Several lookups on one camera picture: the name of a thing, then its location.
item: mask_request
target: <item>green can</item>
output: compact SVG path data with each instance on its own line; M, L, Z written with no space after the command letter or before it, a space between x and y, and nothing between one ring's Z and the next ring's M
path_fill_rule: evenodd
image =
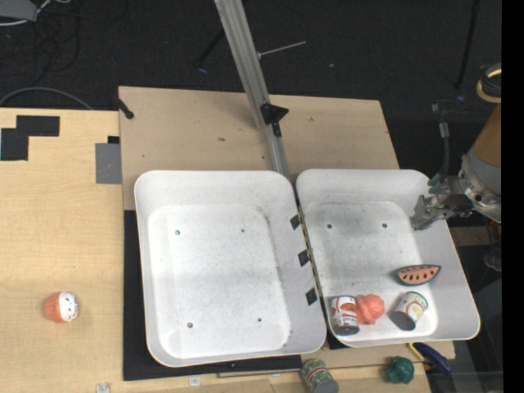
M300 370L300 375L313 393L338 393L338 383L318 358L307 361Z

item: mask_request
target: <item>black floor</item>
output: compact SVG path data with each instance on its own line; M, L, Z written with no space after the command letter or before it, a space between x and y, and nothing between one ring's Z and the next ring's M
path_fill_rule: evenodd
M473 3L249 0L245 8L258 51L306 41L262 57L270 93L378 100L400 167L432 176L444 151L431 104L452 101L445 105L452 174L495 107L475 87L480 68L501 61L502 0L480 0L477 10ZM471 51L458 83L473 12ZM115 108L121 85L243 92L225 39L196 68L220 29L213 0L52 2L36 22L0 26L0 100L40 86L105 110ZM44 92L21 93L3 105L83 108ZM467 273L468 266L480 276L486 270L465 262Z

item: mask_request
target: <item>black clip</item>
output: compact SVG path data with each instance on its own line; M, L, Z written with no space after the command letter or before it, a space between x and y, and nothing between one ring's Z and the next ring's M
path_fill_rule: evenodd
M277 137L281 137L282 131L280 130L278 121L280 121L286 115L286 113L289 112L289 109L271 105L270 103L264 103L260 107L260 111L262 112L262 117L264 118L266 125L271 124L273 126L273 134Z

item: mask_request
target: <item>green toy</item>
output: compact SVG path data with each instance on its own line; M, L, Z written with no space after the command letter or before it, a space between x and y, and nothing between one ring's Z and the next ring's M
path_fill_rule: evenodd
M413 363L409 361L409 359L395 357L391 361L391 365L386 368L386 373L392 382L403 382L404 384L408 384L413 380L415 367L413 366Z

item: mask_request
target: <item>red plush toy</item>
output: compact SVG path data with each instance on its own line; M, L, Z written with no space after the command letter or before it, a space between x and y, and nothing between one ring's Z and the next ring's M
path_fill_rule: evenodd
M357 297L356 301L359 324L375 324L386 311L384 300L374 294Z

